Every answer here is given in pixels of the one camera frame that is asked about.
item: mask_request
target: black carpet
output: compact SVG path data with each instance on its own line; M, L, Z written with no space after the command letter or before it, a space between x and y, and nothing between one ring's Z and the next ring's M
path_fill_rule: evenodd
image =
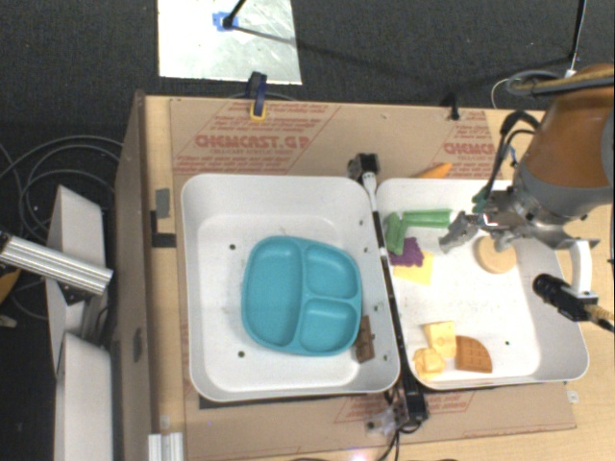
M303 100L417 105L437 105L453 92L462 107L489 108L491 87L511 73L568 67L577 1L292 0L304 85L272 89ZM578 66L613 62L614 10L615 0L588 0ZM137 88L243 90L158 76L157 0L0 0L0 50L0 143L14 158L65 135L120 140ZM500 88L496 100L502 108L546 106ZM112 181L103 160L71 161ZM5 166L0 156L0 173ZM87 183L63 181L104 204ZM0 224L17 231L11 176L0 189ZM38 187L41 213L54 193L52 183ZM45 310L40 287L19 300ZM0 328L0 460L49 460L55 386L46 323L11 301L0 314L18 321Z

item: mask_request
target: purple toy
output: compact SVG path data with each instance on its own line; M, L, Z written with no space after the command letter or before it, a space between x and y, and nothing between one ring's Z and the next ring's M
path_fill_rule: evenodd
M388 257L393 266L423 266L424 256L416 241L416 237L408 237L404 241L404 252L401 256L389 252Z

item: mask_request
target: metal rod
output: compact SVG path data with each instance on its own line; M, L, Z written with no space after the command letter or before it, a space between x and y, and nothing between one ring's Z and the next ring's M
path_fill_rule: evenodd
M14 235L8 237L0 248L0 264L55 279L71 288L97 296L105 292L113 275L112 270Z
M382 274L384 275L384 284L386 285L386 293L388 295L388 303L391 309L391 318L393 321L393 329L395 331L395 340L400 356L400 368L402 371L402 385L404 386L404 394L406 400L406 409L409 416L408 424L414 427L421 425L429 417L425 396L419 386L417 380L412 375L410 365L407 359L406 343L402 323L400 322L400 314L397 308L395 299L395 290L391 279L391 272L388 266L388 257L386 252L386 243L384 242L384 233L382 232L381 215L378 211L376 202L376 174L365 172L361 176L363 187L367 191L372 207L372 216L374 218L374 228L376 229L376 238L381 254Z
M224 29L231 29L231 27L233 26L233 20L243 7L243 4L246 3L246 1L247 0L239 0L237 2L237 5L234 6L234 9L231 11L231 13L229 13L226 17L222 19L222 27Z
M573 37L573 47L570 51L569 58L573 60L573 66L575 65L574 61L577 59L578 52L578 37L580 36L580 28L583 23L583 17L585 14L585 4L586 0L578 0L577 6L577 23L575 24L575 35Z

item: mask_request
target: brown toy waffle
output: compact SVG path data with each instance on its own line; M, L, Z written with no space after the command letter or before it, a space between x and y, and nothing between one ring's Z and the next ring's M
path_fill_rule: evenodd
M484 345L468 336L457 336L457 355L455 366L461 371L491 374L493 365Z

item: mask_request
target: blue divided plate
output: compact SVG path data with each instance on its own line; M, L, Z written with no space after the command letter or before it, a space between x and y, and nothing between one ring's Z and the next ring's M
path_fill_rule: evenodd
M273 236L250 253L241 318L260 344L302 355L334 355L357 338L361 280L353 259L307 239Z

